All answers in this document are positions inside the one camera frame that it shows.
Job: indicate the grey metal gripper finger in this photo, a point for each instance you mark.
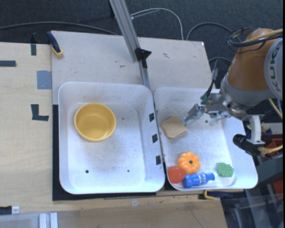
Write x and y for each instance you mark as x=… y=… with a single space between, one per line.
x=193 y=114
x=216 y=120

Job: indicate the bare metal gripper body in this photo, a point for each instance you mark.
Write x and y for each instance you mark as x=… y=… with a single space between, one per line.
x=216 y=103

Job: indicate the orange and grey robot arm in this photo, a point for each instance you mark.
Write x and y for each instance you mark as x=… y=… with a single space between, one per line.
x=248 y=70

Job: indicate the tan toast slice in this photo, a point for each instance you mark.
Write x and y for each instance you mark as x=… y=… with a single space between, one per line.
x=173 y=127

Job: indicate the white plastic tray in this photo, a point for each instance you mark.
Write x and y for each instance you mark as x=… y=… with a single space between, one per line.
x=123 y=151
x=204 y=141

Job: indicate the orange pumpkin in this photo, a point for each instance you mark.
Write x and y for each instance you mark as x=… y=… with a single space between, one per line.
x=188 y=163

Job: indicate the green grapes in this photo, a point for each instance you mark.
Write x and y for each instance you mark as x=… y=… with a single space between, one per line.
x=225 y=170

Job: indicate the blue bottle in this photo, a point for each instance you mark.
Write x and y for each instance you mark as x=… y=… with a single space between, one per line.
x=194 y=180

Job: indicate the red tomato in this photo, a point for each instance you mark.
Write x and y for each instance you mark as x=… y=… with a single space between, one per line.
x=175 y=175

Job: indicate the yellow bowl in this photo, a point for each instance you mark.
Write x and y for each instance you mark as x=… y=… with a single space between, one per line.
x=95 y=122

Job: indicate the pale flat board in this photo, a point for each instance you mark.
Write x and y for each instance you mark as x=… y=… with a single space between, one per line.
x=95 y=56

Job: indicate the black cylinder on white bracket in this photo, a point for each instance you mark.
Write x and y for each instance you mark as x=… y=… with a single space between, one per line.
x=248 y=146

